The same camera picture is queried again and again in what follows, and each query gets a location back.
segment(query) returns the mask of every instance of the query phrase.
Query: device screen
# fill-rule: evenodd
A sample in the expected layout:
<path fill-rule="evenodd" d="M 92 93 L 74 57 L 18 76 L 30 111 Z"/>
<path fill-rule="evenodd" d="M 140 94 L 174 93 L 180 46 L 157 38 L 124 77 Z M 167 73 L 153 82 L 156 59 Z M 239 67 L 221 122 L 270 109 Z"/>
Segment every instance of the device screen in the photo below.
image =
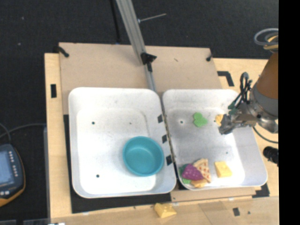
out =
<path fill-rule="evenodd" d="M 1 185 L 14 183 L 14 176 L 10 166 L 7 151 L 0 151 L 0 187 Z"/>

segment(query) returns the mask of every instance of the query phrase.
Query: dark floor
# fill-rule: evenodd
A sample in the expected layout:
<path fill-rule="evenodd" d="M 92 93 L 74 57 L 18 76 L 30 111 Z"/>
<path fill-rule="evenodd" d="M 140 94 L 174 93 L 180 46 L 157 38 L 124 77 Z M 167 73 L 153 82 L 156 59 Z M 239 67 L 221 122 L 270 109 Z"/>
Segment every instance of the dark floor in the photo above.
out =
<path fill-rule="evenodd" d="M 146 45 L 209 47 L 214 57 L 268 58 L 255 33 L 278 28 L 279 0 L 132 0 Z M 124 26 L 121 43 L 128 44 Z M 59 42 L 116 43 L 109 0 L 0 0 L 0 123 L 45 123 L 44 53 Z M 0 138 L 0 144 L 7 137 Z M 27 175 L 22 196 L 0 221 L 47 217 L 43 127 L 12 134 Z"/>

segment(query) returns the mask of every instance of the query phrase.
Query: teal bowl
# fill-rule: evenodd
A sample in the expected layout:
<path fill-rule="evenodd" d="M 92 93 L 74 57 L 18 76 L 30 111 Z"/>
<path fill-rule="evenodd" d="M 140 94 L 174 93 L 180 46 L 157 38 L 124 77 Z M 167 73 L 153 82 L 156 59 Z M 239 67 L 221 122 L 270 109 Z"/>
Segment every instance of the teal bowl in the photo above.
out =
<path fill-rule="evenodd" d="M 151 176 L 164 165 L 164 153 L 151 138 L 138 136 L 128 140 L 123 148 L 123 160 L 127 169 L 138 176 Z"/>

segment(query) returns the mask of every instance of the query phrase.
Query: handheld device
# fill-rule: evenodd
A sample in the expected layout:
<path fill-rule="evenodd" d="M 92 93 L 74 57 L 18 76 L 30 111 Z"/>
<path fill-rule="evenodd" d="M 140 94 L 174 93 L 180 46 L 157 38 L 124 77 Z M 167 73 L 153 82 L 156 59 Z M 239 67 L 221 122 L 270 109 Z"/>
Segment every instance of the handheld device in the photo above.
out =
<path fill-rule="evenodd" d="M 25 189 L 22 160 L 11 144 L 0 146 L 0 207 L 18 197 Z"/>

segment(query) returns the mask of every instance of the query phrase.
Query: yellow block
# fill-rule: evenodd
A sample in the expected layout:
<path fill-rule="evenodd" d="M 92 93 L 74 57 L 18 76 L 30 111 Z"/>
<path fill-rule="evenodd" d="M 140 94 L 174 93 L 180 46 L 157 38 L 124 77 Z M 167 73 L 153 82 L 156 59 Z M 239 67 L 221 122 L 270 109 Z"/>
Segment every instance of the yellow block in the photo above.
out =
<path fill-rule="evenodd" d="M 177 214 L 177 212 L 174 210 L 171 204 L 156 203 L 154 206 L 154 210 L 160 218 L 166 218 Z"/>
<path fill-rule="evenodd" d="M 223 116 L 224 116 L 224 114 L 219 114 L 219 115 L 217 115 L 217 116 L 215 117 L 216 123 L 217 123 L 219 126 L 222 125 L 222 124 L 221 124 L 221 121 L 222 121 L 222 119 L 223 119 Z"/>
<path fill-rule="evenodd" d="M 206 179 L 191 181 L 191 184 L 194 185 L 195 188 L 202 188 L 205 186 L 206 183 L 207 183 Z"/>
<path fill-rule="evenodd" d="M 219 178 L 230 177 L 233 174 L 230 168 L 227 166 L 226 162 L 224 161 L 215 162 L 215 167 L 217 171 L 217 176 Z"/>

